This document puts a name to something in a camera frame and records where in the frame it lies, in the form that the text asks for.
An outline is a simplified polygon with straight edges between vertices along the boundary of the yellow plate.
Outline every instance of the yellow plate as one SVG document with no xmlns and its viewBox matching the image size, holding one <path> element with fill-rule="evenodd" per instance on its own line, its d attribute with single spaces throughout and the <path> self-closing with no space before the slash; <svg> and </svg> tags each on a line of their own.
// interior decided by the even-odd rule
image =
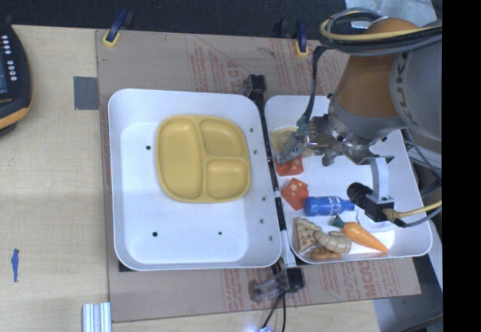
<svg viewBox="0 0 481 332">
<path fill-rule="evenodd" d="M 232 121 L 215 116 L 164 120 L 157 130 L 156 165 L 162 189 L 178 201 L 234 201 L 250 186 L 244 133 Z"/>
</svg>

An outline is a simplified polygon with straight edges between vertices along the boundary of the blue bottle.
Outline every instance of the blue bottle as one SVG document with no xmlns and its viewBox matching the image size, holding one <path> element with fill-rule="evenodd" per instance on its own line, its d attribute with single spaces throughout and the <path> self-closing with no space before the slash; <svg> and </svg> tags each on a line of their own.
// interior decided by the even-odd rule
<svg viewBox="0 0 481 332">
<path fill-rule="evenodd" d="M 338 196 L 308 197 L 304 200 L 304 213 L 308 216 L 334 216 L 354 208 L 352 201 Z"/>
</svg>

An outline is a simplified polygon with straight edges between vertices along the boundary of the metal bracket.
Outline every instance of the metal bracket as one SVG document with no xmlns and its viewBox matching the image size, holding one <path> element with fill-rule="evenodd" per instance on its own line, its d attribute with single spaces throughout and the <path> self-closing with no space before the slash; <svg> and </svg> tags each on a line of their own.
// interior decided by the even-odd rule
<svg viewBox="0 0 481 332">
<path fill-rule="evenodd" d="M 82 306 L 83 332 L 111 332 L 110 303 L 87 303 Z"/>
<path fill-rule="evenodd" d="M 391 160 L 383 157 L 377 157 L 371 162 L 371 172 L 373 174 L 373 192 L 366 196 L 377 204 L 393 201 L 393 198 L 389 195 L 389 161 Z"/>
<path fill-rule="evenodd" d="M 300 267 L 280 268 L 264 282 L 253 280 L 249 283 L 249 295 L 252 301 L 262 302 L 264 299 L 274 299 L 282 293 L 294 293 L 304 287 L 304 275 Z"/>
</svg>

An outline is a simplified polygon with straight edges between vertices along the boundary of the plastic carrot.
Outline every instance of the plastic carrot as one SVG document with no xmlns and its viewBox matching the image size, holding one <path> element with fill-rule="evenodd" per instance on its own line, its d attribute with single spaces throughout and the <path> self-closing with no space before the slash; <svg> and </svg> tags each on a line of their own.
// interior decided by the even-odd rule
<svg viewBox="0 0 481 332">
<path fill-rule="evenodd" d="M 332 224 L 336 227 L 339 227 L 342 232 L 354 243 L 376 249 L 384 253 L 388 252 L 387 247 L 383 243 L 381 243 L 370 231 L 364 229 L 357 222 L 344 222 L 341 217 L 336 216 Z"/>
</svg>

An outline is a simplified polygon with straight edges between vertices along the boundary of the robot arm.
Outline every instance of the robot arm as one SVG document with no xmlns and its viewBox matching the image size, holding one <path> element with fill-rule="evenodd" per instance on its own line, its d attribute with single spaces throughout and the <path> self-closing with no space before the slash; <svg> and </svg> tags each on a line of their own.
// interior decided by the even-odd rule
<svg viewBox="0 0 481 332">
<path fill-rule="evenodd" d="M 355 19 L 373 22 L 362 35 L 333 33 L 336 24 Z M 321 25 L 321 43 L 313 54 L 313 88 L 316 67 L 327 49 L 350 54 L 333 94 L 328 113 L 310 118 L 309 107 L 298 121 L 298 130 L 284 144 L 278 162 L 294 159 L 304 149 L 323 155 L 327 166 L 338 155 L 355 164 L 372 164 L 378 155 L 370 146 L 402 128 L 435 140 L 441 137 L 442 25 L 418 28 L 372 11 L 344 11 Z"/>
</svg>

